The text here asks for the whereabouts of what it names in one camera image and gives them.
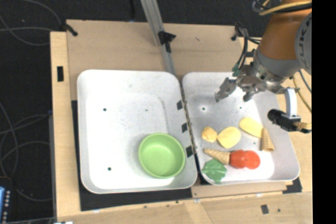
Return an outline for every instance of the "white tray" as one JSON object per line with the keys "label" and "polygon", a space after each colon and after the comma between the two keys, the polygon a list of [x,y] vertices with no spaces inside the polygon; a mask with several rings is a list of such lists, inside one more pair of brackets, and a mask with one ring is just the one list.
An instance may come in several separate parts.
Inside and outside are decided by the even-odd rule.
{"label": "white tray", "polygon": [[[235,150],[253,150],[258,153],[261,164],[257,169],[236,169],[226,166],[227,174],[220,183],[215,183],[202,173],[203,177],[213,185],[241,184],[252,182],[271,182],[294,180],[299,175],[299,163],[294,152],[288,132],[274,125],[267,118],[268,111],[279,109],[275,94],[265,91],[253,96],[253,99],[244,102],[243,91],[237,88],[230,96],[218,103],[215,93],[226,77],[232,73],[195,72],[183,78],[182,86],[191,122],[191,131],[196,146],[197,159],[202,169],[212,157],[203,152],[204,148],[232,152]],[[239,128],[239,121],[244,117],[251,117],[261,123],[269,132],[274,143],[273,152],[260,150],[260,138],[242,131],[238,144],[230,149],[224,149],[217,141],[210,143],[202,139],[202,130],[211,126],[218,133],[226,127]]]}
{"label": "white tray", "polygon": [[87,70],[80,74],[78,121],[81,180],[93,193],[124,193],[191,187],[195,157],[169,179],[149,176],[138,147],[149,134],[163,132],[186,149],[192,145],[180,106],[178,80],[167,72]]}

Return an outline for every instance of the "yellow potato slice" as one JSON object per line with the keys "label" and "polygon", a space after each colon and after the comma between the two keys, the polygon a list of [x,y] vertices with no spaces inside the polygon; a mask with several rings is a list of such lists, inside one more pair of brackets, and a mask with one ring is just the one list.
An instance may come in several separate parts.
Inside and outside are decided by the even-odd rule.
{"label": "yellow potato slice", "polygon": [[213,143],[217,140],[217,132],[211,127],[206,127],[202,131],[202,138]]}
{"label": "yellow potato slice", "polygon": [[239,127],[248,134],[261,138],[263,126],[250,117],[240,120]]}
{"label": "yellow potato slice", "polygon": [[224,148],[230,148],[239,142],[241,136],[238,128],[228,127],[219,133],[217,140]]}

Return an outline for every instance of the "red tomato slice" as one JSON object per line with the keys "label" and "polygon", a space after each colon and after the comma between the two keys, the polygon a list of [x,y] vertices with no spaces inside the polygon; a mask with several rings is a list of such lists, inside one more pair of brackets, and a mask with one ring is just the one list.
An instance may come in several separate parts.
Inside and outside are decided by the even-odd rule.
{"label": "red tomato slice", "polygon": [[260,157],[254,151],[245,151],[246,167],[249,169],[256,169],[260,165]]}
{"label": "red tomato slice", "polygon": [[246,166],[245,152],[243,150],[231,152],[230,165],[235,168],[244,168]]}

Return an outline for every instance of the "brown cone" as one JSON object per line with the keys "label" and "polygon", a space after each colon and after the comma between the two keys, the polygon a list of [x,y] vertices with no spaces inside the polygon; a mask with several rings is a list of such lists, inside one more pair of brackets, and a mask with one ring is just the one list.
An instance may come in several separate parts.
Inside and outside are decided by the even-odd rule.
{"label": "brown cone", "polygon": [[263,128],[261,131],[261,150],[273,151],[274,149],[275,148],[268,131],[265,128]]}
{"label": "brown cone", "polygon": [[220,161],[224,165],[227,165],[230,162],[230,152],[213,150],[212,148],[205,148],[203,151],[205,154]]}

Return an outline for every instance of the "green plate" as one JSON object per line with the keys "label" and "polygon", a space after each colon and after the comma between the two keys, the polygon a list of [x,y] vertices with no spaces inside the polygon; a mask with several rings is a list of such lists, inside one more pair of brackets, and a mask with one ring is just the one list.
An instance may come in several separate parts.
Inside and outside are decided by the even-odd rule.
{"label": "green plate", "polygon": [[178,175],[185,164],[184,148],[165,133],[147,136],[139,146],[139,160],[147,173],[157,178]]}

